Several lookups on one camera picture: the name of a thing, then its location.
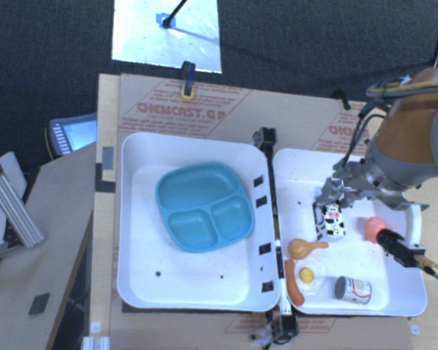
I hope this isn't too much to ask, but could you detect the thin black and white rod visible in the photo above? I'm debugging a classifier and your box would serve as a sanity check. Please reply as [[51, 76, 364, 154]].
[[250, 138, 309, 326]]

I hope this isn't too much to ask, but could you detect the small white labelled can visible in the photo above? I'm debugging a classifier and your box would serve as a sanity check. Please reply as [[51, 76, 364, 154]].
[[333, 275, 374, 305]]

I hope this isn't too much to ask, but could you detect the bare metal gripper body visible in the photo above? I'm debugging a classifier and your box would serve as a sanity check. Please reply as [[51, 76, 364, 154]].
[[320, 157, 432, 214]]

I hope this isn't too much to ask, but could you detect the black block with thin wires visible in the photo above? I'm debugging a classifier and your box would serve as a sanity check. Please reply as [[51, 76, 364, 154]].
[[269, 313, 301, 346], [251, 126, 278, 151]]

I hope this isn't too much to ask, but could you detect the brown cardboard board red print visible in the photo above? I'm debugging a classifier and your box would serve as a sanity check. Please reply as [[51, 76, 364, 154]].
[[101, 72, 433, 350]]

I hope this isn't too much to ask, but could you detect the cow print milk carton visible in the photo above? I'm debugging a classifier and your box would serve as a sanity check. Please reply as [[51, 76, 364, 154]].
[[310, 200, 349, 244]]

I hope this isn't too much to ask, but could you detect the blue divided plate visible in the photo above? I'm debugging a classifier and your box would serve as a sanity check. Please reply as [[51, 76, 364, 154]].
[[151, 157, 260, 257]]

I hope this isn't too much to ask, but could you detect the white toy fried egg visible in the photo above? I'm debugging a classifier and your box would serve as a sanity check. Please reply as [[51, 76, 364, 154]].
[[292, 255, 331, 298]]

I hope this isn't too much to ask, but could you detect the pink toy peach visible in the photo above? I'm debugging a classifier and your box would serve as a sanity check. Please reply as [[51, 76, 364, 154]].
[[363, 215, 389, 244]]

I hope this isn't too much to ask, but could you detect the orange toy chicken drumstick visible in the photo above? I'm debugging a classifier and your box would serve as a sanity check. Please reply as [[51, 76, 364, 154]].
[[287, 237, 330, 263]]

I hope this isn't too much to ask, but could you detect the orange toy sausage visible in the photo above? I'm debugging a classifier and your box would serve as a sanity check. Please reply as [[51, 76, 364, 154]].
[[281, 258, 308, 307]]

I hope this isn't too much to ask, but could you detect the white plastic tray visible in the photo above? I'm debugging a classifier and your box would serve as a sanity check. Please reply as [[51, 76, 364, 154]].
[[110, 130, 292, 319], [261, 146, 438, 323]]

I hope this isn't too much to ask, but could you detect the black cylinder on white bracket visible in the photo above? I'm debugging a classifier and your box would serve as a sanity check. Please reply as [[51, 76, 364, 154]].
[[374, 199, 431, 269]]

